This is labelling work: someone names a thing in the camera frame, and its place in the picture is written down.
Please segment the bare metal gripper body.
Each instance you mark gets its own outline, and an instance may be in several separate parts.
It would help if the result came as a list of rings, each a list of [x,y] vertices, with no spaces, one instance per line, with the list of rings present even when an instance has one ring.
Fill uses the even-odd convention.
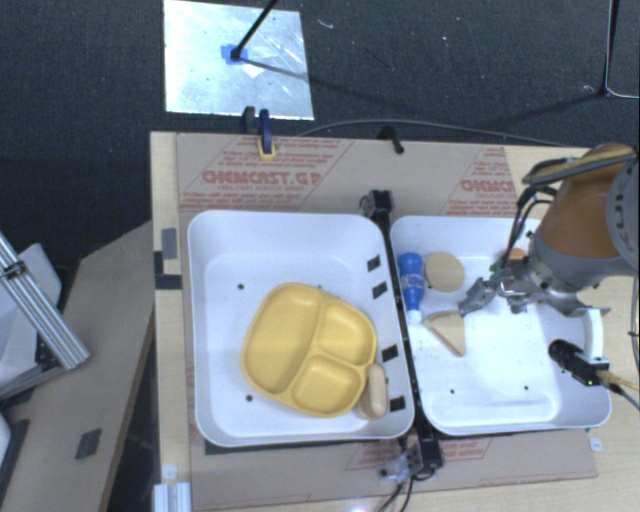
[[[578,289],[557,278],[543,264],[509,262],[500,278],[497,294],[506,290],[527,292],[530,304],[546,304],[556,311],[578,311]]]

